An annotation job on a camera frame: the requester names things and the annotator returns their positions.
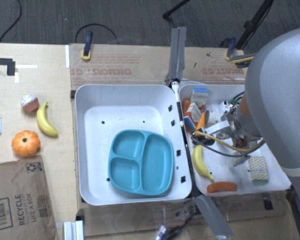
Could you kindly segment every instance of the toy pumpkin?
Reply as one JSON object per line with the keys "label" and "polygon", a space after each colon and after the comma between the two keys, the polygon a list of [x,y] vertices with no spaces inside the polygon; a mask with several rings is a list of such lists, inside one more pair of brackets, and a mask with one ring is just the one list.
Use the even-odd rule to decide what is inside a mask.
{"label": "toy pumpkin", "polygon": [[12,139],[13,151],[21,157],[33,155],[40,144],[38,134],[30,130],[18,132]]}

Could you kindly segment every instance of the teal plate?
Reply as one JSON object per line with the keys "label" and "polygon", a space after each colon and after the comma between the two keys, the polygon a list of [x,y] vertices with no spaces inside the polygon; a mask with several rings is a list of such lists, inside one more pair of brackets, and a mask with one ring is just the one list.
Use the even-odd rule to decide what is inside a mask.
{"label": "teal plate", "polygon": [[144,130],[123,130],[113,139],[108,174],[118,189],[146,196],[163,194],[173,176],[174,152],[162,135]]}

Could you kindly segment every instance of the dark floor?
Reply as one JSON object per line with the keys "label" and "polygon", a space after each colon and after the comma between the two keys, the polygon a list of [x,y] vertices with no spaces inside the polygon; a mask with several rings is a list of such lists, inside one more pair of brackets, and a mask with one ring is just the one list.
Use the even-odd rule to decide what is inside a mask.
{"label": "dark floor", "polygon": [[[162,15],[183,0],[0,0],[0,42],[24,44],[84,43],[87,30],[95,44],[170,46],[171,29],[187,28],[187,47],[219,47],[238,41],[244,23],[268,0],[190,0],[169,19]],[[15,26],[6,30],[20,15]],[[267,10],[260,10],[260,20]],[[243,48],[255,53],[270,40],[300,28],[300,0],[274,0]]]}

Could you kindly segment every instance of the banana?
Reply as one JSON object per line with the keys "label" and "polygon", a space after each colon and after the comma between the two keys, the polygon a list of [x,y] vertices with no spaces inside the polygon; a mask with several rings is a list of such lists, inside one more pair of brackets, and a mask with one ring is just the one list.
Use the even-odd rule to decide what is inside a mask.
{"label": "banana", "polygon": [[214,177],[209,173],[203,159],[202,154],[203,148],[202,145],[196,145],[192,152],[192,162],[195,170],[198,174],[202,176],[208,177],[211,181],[214,179]]}
{"label": "banana", "polygon": [[36,120],[40,129],[47,135],[57,136],[57,129],[49,122],[47,116],[47,104],[45,101],[41,107],[36,112]]}

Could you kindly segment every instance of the toy cupcake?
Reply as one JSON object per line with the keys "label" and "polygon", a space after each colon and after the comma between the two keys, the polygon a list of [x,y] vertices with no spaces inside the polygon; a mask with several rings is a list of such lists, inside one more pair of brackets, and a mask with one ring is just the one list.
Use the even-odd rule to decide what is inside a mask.
{"label": "toy cupcake", "polygon": [[20,103],[23,109],[27,112],[32,112],[35,109],[39,108],[38,98],[33,94],[27,94],[23,96]]}

